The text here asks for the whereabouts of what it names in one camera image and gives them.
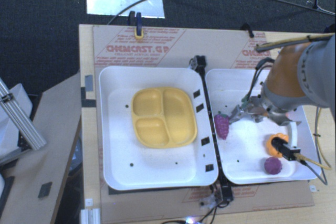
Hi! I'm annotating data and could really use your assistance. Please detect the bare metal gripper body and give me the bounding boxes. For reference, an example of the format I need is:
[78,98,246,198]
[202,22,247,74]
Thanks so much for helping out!
[243,95,302,127]

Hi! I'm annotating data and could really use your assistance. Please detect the purple toy grapes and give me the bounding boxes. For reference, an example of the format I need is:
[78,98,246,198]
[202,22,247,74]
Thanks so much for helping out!
[213,111,230,141]

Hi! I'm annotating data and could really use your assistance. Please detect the thin black rod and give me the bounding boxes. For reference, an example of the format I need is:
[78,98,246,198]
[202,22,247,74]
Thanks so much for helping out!
[198,67,227,187]

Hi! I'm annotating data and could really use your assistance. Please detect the white plastic tray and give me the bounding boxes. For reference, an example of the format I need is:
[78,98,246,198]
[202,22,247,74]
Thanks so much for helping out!
[205,68,322,185]
[98,65,219,191]

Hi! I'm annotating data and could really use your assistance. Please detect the orange toy pumpkin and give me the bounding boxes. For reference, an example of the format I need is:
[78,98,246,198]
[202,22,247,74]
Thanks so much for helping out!
[265,132,290,159]

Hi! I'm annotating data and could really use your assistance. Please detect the purple toy berry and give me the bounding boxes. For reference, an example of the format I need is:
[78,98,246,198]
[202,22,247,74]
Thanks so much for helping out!
[263,156,284,175]

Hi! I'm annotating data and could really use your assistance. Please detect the yellow divided plate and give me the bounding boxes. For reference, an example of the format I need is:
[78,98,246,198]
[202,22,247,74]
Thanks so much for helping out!
[131,87,198,150]

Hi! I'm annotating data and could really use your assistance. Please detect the brown cardboard board, red print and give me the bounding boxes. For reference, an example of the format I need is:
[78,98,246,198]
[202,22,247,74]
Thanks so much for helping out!
[92,25,316,215]

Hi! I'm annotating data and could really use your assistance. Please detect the black cylinder on white bracket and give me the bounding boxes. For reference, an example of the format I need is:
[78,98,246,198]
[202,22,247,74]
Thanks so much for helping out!
[271,121,302,162]

